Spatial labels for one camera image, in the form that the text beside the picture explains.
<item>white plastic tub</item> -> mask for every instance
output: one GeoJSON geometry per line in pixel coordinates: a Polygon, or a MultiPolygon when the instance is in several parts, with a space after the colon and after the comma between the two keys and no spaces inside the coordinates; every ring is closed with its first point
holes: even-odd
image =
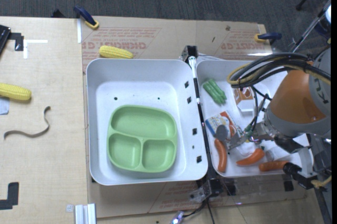
{"type": "MultiPolygon", "coordinates": [[[[253,112],[242,112],[236,105],[231,86],[226,82],[228,74],[243,64],[239,60],[203,60],[198,62],[196,75],[204,120],[223,111],[244,129],[252,120],[253,112]],[[216,104],[202,85],[210,78],[225,91],[227,100],[216,104]]],[[[87,97],[90,143],[90,172],[101,185],[125,185],[150,182],[193,181],[202,178],[208,169],[205,141],[196,103],[193,75],[190,66],[181,60],[162,59],[96,59],[87,67],[87,97]],[[107,154],[107,130],[111,114],[124,105],[141,105],[162,109],[173,116],[177,124],[177,153],[172,167],[164,172],[148,173],[118,168],[107,154]]],[[[286,73],[278,73],[256,84],[262,93],[273,96],[286,73]]],[[[258,164],[238,166],[243,159],[243,149],[233,148],[227,157],[225,172],[219,172],[219,155],[214,137],[207,130],[213,168],[223,177],[236,178],[281,174],[283,171],[260,172],[258,164]]],[[[305,135],[295,139],[303,146],[309,142],[305,135]]],[[[254,149],[254,143],[241,147],[254,149]]],[[[267,151],[275,147],[273,141],[263,141],[260,146],[267,151]]],[[[298,153],[284,159],[301,166],[298,153]]]]}
{"type": "MultiPolygon", "coordinates": [[[[196,74],[198,77],[199,89],[200,89],[200,99],[202,100],[202,109],[204,119],[207,120],[210,117],[213,117],[223,111],[227,111],[232,117],[233,121],[241,128],[244,129],[253,119],[253,112],[242,112],[236,105],[233,89],[231,85],[227,83],[226,79],[228,74],[249,62],[240,61],[240,60],[204,60],[201,61],[196,68],[196,74]],[[213,78],[219,87],[225,92],[227,100],[224,104],[216,104],[211,96],[203,88],[203,84],[209,79],[213,78]]],[[[281,81],[285,77],[286,72],[281,72],[276,75],[273,75],[264,81],[256,84],[255,87],[263,94],[268,94],[270,97],[273,97],[277,88],[279,87],[281,81]]],[[[258,103],[262,100],[260,95],[257,96],[258,103]]],[[[260,112],[257,122],[260,122],[263,119],[263,112],[260,112]]],[[[252,142],[244,143],[243,145],[233,148],[230,150],[230,153],[227,156],[227,167],[225,172],[220,172],[217,169],[219,163],[219,155],[214,145],[215,138],[211,134],[210,130],[207,128],[207,137],[210,144],[210,152],[212,158],[212,164],[214,169],[218,172],[219,175],[223,177],[236,178],[236,177],[246,177],[246,176],[261,176],[261,175],[271,175],[271,174],[282,174],[282,170],[274,170],[268,172],[260,172],[259,164],[262,162],[267,162],[267,157],[263,157],[259,162],[249,165],[249,166],[238,166],[236,161],[244,159],[246,156],[242,155],[242,152],[250,150],[250,153],[256,148],[255,144],[252,142]]],[[[294,139],[299,144],[303,146],[308,146],[309,142],[306,138],[306,135],[302,135],[294,139]]],[[[273,148],[276,146],[273,141],[263,141],[260,144],[264,148],[264,151],[273,148]]],[[[288,160],[298,166],[302,166],[300,155],[298,153],[291,155],[284,155],[282,158],[288,160]]]]}
{"type": "Polygon", "coordinates": [[[191,68],[181,60],[96,59],[87,67],[90,172],[101,185],[190,181],[208,168],[191,68]],[[142,105],[170,113],[177,124],[172,167],[146,173],[116,167],[106,139],[109,118],[123,105],[142,105]]]}

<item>blue handle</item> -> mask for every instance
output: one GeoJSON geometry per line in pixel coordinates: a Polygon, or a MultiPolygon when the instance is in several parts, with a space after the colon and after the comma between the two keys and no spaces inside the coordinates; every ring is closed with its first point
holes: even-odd
{"type": "Polygon", "coordinates": [[[267,39],[272,39],[272,40],[279,40],[282,38],[281,33],[265,33],[257,36],[259,39],[262,40],[267,40],[267,39]]]}
{"type": "Polygon", "coordinates": [[[83,7],[80,7],[78,5],[76,5],[74,7],[74,11],[77,12],[79,15],[83,16],[83,18],[88,21],[88,23],[90,23],[91,25],[95,26],[96,22],[93,19],[93,17],[87,12],[86,9],[84,9],[83,7]]]}

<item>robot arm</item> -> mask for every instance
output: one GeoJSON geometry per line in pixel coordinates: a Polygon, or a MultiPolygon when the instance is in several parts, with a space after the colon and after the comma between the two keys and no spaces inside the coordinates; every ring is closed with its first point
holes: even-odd
{"type": "Polygon", "coordinates": [[[231,73],[228,81],[232,87],[247,87],[267,77],[268,72],[289,71],[264,111],[263,120],[254,126],[252,138],[255,142],[274,140],[287,152],[299,153],[302,167],[287,164],[283,170],[309,189],[313,187],[310,182],[316,179],[311,155],[308,147],[293,139],[302,134],[331,139],[331,48],[324,50],[314,62],[307,60],[291,53],[267,56],[231,73]],[[271,58],[273,63],[256,67],[271,58]]]}

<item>yellow corn cob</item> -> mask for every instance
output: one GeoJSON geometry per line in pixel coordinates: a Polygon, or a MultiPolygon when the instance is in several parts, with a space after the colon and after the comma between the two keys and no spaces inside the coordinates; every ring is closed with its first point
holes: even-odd
{"type": "Polygon", "coordinates": [[[0,83],[0,96],[17,99],[29,100],[32,92],[29,89],[0,83]]]}
{"type": "Polygon", "coordinates": [[[108,45],[100,47],[100,55],[105,58],[133,58],[133,54],[131,52],[108,45]]]}

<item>cardboard sheet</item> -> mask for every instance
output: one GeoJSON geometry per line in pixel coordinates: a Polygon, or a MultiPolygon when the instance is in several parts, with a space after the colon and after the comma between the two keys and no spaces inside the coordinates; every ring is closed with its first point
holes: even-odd
{"type": "Polygon", "coordinates": [[[264,26],[257,23],[105,16],[95,19],[100,23],[96,30],[82,23],[83,72],[90,61],[99,57],[102,45],[147,59],[177,59],[186,45],[196,45],[200,53],[222,59],[249,60],[272,53],[269,42],[254,40],[255,34],[265,32],[264,26]]]}
{"type": "Polygon", "coordinates": [[[19,183],[18,205],[0,212],[0,223],[73,223],[67,205],[87,201],[81,45],[75,19],[1,17],[28,44],[28,57],[9,40],[0,56],[0,83],[31,90],[29,101],[9,100],[0,115],[0,200],[19,183]],[[4,132],[20,130],[36,138],[4,132]]]}
{"type": "MultiPolygon", "coordinates": [[[[103,186],[92,180],[89,169],[86,67],[99,58],[102,45],[128,50],[134,58],[178,59],[186,45],[197,46],[199,53],[221,59],[254,60],[271,54],[268,42],[257,43],[254,35],[265,33],[263,25],[242,22],[182,21],[149,18],[94,17],[100,27],[92,30],[83,21],[82,53],[85,101],[88,203],[95,203],[98,218],[139,215],[145,213],[196,209],[200,205],[189,201],[189,193],[197,189],[194,181],[103,186]]],[[[294,186],[284,191],[281,176],[237,179],[235,196],[225,191],[212,199],[212,207],[237,203],[256,203],[284,199],[299,199],[304,189],[294,186]]]]}

